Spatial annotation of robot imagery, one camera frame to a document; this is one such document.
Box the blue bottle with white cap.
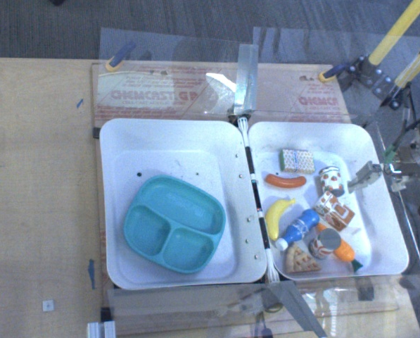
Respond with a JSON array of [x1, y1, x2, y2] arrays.
[[274, 208, 321, 252]]

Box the orange carrot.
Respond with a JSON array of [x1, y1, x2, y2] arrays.
[[316, 223, 364, 273]]

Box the yellow banana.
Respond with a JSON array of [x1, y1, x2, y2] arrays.
[[265, 197, 297, 242]]

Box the red and white can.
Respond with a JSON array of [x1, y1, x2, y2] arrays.
[[308, 227, 342, 260]]

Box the pizza slice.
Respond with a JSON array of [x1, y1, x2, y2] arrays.
[[284, 242, 322, 275]]

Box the brown cardboard board red print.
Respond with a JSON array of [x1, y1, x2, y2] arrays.
[[91, 61, 404, 336]]

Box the white plastic tray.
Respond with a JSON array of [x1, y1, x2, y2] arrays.
[[98, 118, 269, 291], [247, 120, 410, 281]]

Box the blue divided plate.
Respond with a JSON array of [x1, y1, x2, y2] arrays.
[[122, 174, 227, 275]]

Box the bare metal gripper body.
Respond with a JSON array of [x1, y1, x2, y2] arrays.
[[381, 142, 420, 192]]

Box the white can with red print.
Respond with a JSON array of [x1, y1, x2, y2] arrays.
[[317, 165, 345, 197]]

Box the thin black and white rod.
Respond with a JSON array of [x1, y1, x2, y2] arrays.
[[236, 116, 281, 284]]

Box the orange and white carton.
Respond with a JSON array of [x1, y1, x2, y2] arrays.
[[313, 191, 356, 232]]

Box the orange sausage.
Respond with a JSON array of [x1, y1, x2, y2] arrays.
[[264, 173, 307, 189]]

